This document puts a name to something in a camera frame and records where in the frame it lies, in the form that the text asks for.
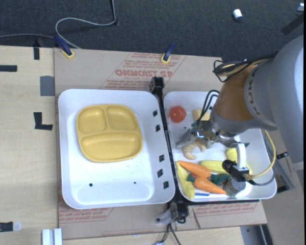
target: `orange carrot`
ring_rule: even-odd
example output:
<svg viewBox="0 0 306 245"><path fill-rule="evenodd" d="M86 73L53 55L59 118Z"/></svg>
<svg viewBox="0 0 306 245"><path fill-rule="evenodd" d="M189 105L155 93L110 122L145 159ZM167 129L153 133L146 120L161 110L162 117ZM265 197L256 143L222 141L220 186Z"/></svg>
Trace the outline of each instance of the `orange carrot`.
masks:
<svg viewBox="0 0 306 245"><path fill-rule="evenodd" d="M193 162L188 162L188 161L178 161L180 166L185 168L186 170L190 171L191 173L196 174L197 176L200 177L209 177L211 176L211 171L210 169L197 164L197 163L193 163Z"/></svg>
<svg viewBox="0 0 306 245"><path fill-rule="evenodd" d="M225 190L220 188L218 185L215 185L213 182L210 182L207 178L198 177L194 183L197 189L211 193L226 194Z"/></svg>

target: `dark floor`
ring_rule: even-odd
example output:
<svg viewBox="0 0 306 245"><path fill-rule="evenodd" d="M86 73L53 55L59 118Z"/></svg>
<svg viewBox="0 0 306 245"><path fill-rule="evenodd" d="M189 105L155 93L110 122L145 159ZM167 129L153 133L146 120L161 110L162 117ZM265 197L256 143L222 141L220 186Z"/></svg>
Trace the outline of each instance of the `dark floor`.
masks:
<svg viewBox="0 0 306 245"><path fill-rule="evenodd" d="M215 56L224 61L263 56L303 34L303 0L114 0L118 25L97 27L74 20L60 33L80 48ZM233 19L240 9L242 22ZM55 35L65 17L109 23L109 0L0 0L0 36ZM1 45L32 46L34 37L1 38ZM43 38L53 47L52 39Z"/></svg>

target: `toy tomato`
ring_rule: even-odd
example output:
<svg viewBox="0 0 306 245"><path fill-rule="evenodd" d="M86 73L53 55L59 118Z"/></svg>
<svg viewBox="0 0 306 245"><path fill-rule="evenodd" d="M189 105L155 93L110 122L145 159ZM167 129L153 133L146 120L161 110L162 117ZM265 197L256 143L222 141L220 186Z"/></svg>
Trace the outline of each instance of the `toy tomato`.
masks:
<svg viewBox="0 0 306 245"><path fill-rule="evenodd" d="M185 119L187 113L186 110L181 106L172 107L169 112L170 118L175 123L180 123Z"/></svg>

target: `cardboard box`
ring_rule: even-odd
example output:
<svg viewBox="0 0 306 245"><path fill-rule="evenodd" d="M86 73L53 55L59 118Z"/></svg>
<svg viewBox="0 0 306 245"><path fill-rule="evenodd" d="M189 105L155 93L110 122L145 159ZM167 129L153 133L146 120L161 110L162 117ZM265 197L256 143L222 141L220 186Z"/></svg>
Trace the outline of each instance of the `cardboard box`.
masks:
<svg viewBox="0 0 306 245"><path fill-rule="evenodd" d="M171 55L163 65L159 54L91 51L74 49L67 59L55 49L55 94L58 172L60 172L58 97L67 89L146 90L152 77L163 77L164 94L171 91L220 90L222 83L212 73L220 58ZM64 239L164 232L155 216L166 204L75 210L59 194L59 227ZM263 205L257 202L189 206L186 223L176 230L265 224Z"/></svg>

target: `yellow plate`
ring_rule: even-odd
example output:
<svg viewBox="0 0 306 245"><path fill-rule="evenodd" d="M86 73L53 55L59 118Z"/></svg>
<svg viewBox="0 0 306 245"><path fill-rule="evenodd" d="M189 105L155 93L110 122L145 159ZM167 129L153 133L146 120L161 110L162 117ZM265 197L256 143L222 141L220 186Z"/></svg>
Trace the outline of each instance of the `yellow plate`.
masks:
<svg viewBox="0 0 306 245"><path fill-rule="evenodd" d="M115 162L134 158L143 148L141 130L134 112L124 105L92 105L76 119L78 143L93 162Z"/></svg>

